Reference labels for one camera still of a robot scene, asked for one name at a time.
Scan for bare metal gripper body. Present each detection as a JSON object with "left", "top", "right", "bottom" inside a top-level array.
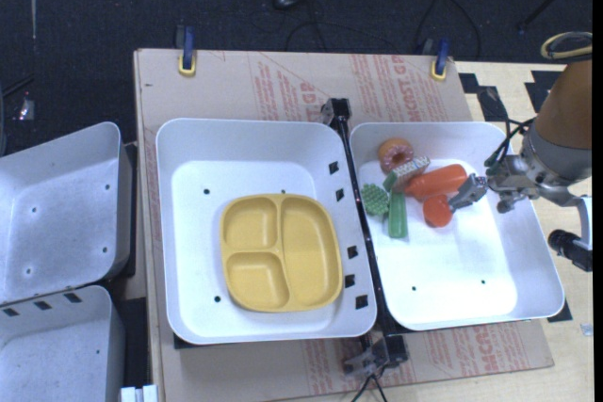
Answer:
[{"left": 486, "top": 154, "right": 575, "bottom": 215}]

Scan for red-orange cylinder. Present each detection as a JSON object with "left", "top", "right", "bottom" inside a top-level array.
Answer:
[{"left": 422, "top": 194, "right": 455, "bottom": 229}]

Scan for orange carrot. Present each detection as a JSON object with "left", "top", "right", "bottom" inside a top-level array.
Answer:
[{"left": 404, "top": 163, "right": 469, "bottom": 202}]

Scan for tan patterned biscuit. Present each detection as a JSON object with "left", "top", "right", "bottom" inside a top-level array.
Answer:
[{"left": 392, "top": 154, "right": 432, "bottom": 193}]

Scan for green bottle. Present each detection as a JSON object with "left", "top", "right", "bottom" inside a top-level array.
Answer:
[{"left": 382, "top": 170, "right": 410, "bottom": 239}]

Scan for white plastic tray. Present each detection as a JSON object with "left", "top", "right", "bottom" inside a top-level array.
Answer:
[
  {"left": 0, "top": 284, "right": 126, "bottom": 402},
  {"left": 0, "top": 121, "right": 134, "bottom": 305},
  {"left": 349, "top": 121, "right": 566, "bottom": 332},
  {"left": 155, "top": 117, "right": 379, "bottom": 346}
]

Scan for green grapes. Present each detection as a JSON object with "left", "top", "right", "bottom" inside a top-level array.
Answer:
[{"left": 360, "top": 183, "right": 391, "bottom": 217}]

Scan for pink doughnut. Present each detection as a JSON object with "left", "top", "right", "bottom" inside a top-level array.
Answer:
[{"left": 377, "top": 137, "right": 416, "bottom": 173}]

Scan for thin black rod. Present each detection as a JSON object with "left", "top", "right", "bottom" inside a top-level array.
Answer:
[{"left": 336, "top": 117, "right": 393, "bottom": 345}]

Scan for yellow divided plate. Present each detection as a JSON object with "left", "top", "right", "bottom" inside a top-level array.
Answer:
[{"left": 219, "top": 193, "right": 344, "bottom": 314}]

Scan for brown cardboard board red print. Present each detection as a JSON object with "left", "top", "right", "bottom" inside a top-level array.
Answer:
[{"left": 133, "top": 49, "right": 556, "bottom": 402}]

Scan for black cylinder on white bracket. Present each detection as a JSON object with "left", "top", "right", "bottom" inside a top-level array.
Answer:
[{"left": 547, "top": 195, "right": 594, "bottom": 273}]

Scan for black block with thin wires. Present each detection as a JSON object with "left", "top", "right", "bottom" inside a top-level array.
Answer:
[
  {"left": 321, "top": 97, "right": 352, "bottom": 126},
  {"left": 342, "top": 332, "right": 409, "bottom": 377}
]

